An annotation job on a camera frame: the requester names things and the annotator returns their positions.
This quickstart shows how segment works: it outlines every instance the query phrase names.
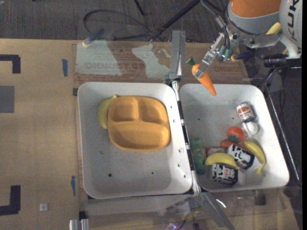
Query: toy carrot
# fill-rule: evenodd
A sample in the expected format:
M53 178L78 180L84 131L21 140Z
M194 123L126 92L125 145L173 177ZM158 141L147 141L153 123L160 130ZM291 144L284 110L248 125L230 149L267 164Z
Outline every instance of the toy carrot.
M188 64L192 65L192 74L197 70L199 64L195 64L194 60L191 58L187 61ZM196 78L212 95L216 96L216 91L214 89L213 83L209 74L205 71L202 76L198 79Z

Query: blue tape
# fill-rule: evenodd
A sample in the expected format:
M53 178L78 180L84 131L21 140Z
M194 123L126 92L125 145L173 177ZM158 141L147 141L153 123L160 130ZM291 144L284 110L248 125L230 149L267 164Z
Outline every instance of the blue tape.
M62 65L63 65L64 77L67 77L68 76L68 61L66 59L62 59Z
M76 196L76 177L74 175L71 177L71 188L73 195Z
M251 57L254 57L254 54L249 51L246 51L246 52L243 52L243 53L240 53L234 56L235 59L246 59L246 58L251 58Z

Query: carrot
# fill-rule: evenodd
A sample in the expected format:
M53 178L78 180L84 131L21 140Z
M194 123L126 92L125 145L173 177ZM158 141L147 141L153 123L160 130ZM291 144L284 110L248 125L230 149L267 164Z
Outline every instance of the carrot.
M199 64L196 64L192 67L192 74L194 74L194 72L197 70ZM213 83L211 81L211 78L209 76L209 74L205 71L201 78L197 79L211 94L213 94L214 96L216 96L216 92L213 86Z
M233 142L233 141L231 141L229 139L225 139L225 140L222 140L220 142L220 147L221 148L229 148L231 145L236 145L236 146L238 146L238 147L240 147L240 148L242 148L244 150L247 150L242 143L236 143L236 142Z

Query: gray carpet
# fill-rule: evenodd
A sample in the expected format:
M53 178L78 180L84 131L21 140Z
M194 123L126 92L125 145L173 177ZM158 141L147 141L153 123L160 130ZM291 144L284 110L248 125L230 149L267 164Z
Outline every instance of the gray carpet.
M84 39L86 31L79 27L83 17L92 10L104 9L118 13L101 12L90 17L93 22L137 25L133 17L153 33L158 32L169 19L192 0L138 0L145 15L142 16L133 0L3 0L0 7L0 37L40 39ZM224 9L228 0L209 0ZM99 23L91 25L99 29ZM198 4L163 35L171 36L172 30L183 29L187 38L198 42L212 42L219 33L219 26L212 15Z
M129 39L147 40L152 35L157 35L166 22L193 0L138 0L145 12L144 16L141 15L134 0L2 1L4 3L0 4L1 38L83 40L89 36L83 27L84 16L89 11L105 10L105 12L98 12L88 17L86 26L90 32L103 26L110 39L114 39L150 31L150 35ZM218 10L223 11L228 3L228 0L208 1L217 7L217 12ZM195 6L154 40L166 41L171 37L173 30L185 30L188 40L204 43L213 42L220 31L215 19L201 4ZM253 77L252 71L248 73L250 77ZM283 85L281 84L280 89L271 94L292 151L292 159L300 176L300 183L302 183L302 71L301 69L285 71L282 73L282 79ZM286 153L286 145L277 122L274 121L274 124L289 165L291 174L289 188L297 188L298 181L291 158ZM291 190L287 192L302 227L301 193L292 194Z

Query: banana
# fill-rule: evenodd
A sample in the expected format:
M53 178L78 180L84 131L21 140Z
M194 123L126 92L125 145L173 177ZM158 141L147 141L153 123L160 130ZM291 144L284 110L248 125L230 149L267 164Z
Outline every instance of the banana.
M259 163L261 163L261 166L259 166L257 168L257 171L256 171L257 174L260 174L263 166L266 163L266 159L265 159L265 156L264 156L264 153L263 153L261 147L258 146L255 142L252 142L250 140L244 141L243 144L244 144L245 148L251 154L254 154L256 156L256 158L258 159Z
M113 95L113 97L103 100L98 108L97 112L98 123L104 129L107 129L107 112L109 110L109 106L115 98L117 98L117 96Z
M215 152L208 156L205 160L205 165L207 166L213 165L214 163L222 163L237 170L240 169L240 167L237 166L235 159L231 155L222 152Z

